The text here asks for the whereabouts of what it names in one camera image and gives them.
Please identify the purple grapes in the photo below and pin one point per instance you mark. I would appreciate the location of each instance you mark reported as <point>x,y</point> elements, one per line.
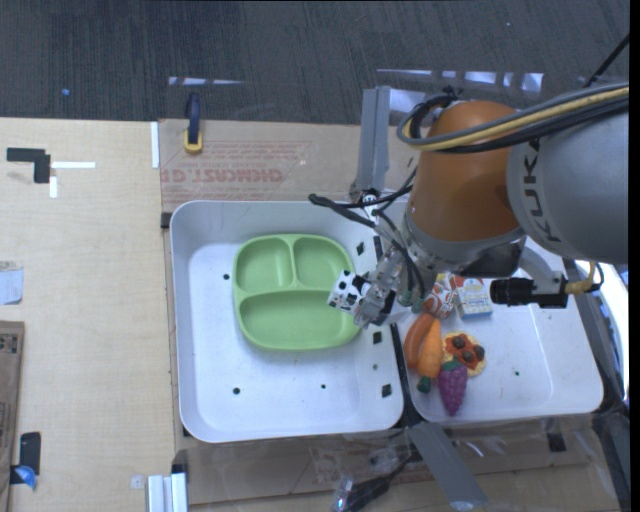
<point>453,387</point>

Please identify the thin black rod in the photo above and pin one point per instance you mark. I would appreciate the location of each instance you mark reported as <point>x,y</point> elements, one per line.
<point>404,390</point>

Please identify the blue and white carton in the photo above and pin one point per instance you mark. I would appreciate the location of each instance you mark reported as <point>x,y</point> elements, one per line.
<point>474,299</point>

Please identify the orange sausage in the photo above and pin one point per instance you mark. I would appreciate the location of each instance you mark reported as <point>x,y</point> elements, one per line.
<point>414,340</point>

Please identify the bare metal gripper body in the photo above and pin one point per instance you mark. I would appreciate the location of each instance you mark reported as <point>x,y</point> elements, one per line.
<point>391,272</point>

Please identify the pizza slice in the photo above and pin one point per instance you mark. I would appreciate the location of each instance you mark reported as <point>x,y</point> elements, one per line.
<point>470,356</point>

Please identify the orange carrot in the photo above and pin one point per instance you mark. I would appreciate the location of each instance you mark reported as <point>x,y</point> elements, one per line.
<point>432,355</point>

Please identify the green divided plate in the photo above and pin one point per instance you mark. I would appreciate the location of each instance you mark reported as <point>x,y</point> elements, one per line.
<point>295,310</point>

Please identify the white plastic tray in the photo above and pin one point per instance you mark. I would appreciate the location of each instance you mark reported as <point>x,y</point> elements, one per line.
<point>280,390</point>
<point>530,370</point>

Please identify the black and white cow-print carton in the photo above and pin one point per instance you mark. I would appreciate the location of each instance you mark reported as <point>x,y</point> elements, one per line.
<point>346,291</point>

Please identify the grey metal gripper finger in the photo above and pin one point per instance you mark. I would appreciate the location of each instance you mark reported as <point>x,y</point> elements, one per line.
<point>364,311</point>
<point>384,311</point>

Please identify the orange and white carton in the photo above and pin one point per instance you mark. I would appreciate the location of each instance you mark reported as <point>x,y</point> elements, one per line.
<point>440,300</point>

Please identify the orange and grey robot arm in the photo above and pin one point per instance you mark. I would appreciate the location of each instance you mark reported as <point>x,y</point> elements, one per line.
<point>465,185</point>

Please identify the black cylinder on white bracket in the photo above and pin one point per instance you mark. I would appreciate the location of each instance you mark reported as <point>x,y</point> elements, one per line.
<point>515,291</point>

